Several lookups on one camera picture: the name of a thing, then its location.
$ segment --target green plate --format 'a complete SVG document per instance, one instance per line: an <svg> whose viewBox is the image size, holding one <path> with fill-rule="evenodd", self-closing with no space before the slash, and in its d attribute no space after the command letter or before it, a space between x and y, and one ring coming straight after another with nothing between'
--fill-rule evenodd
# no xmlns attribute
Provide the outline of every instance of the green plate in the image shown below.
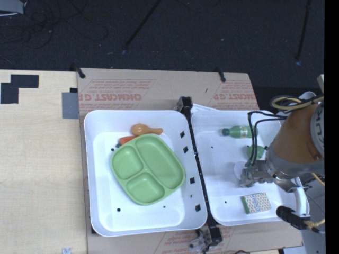
<svg viewBox="0 0 339 254"><path fill-rule="evenodd" d="M185 169L155 134L136 137L111 156L111 169L127 195L140 205L154 204L182 186Z"/></svg>

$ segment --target sponge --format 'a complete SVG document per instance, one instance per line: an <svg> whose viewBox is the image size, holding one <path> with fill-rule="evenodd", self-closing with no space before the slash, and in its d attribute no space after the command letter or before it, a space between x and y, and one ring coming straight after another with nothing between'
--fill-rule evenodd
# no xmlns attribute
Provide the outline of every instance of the sponge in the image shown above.
<svg viewBox="0 0 339 254"><path fill-rule="evenodd" d="M268 211L272 208L266 193L256 193L242 196L241 200L243 202L246 214Z"/></svg>

